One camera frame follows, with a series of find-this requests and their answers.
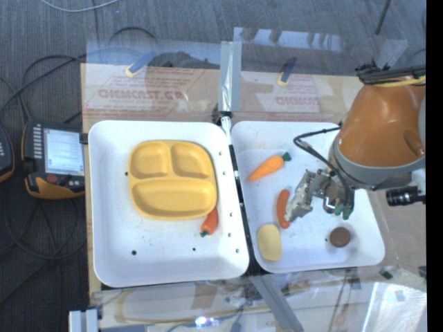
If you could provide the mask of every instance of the toy carrot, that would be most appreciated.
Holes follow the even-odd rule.
[[[277,219],[282,229],[287,229],[290,222],[284,218],[286,214],[286,204],[289,199],[289,190],[282,190],[277,198]]]
[[[206,235],[212,235],[219,222],[219,213],[217,211],[217,206],[209,212],[206,220],[201,224],[200,236],[205,237]]]
[[[264,161],[257,169],[248,177],[248,181],[254,181],[262,178],[273,172],[281,169],[285,161],[290,161],[291,156],[289,153],[284,153],[283,156],[274,155]]]

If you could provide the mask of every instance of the digital display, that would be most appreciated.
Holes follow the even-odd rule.
[[[45,129],[44,154],[46,173],[84,176],[83,148],[78,133]]]

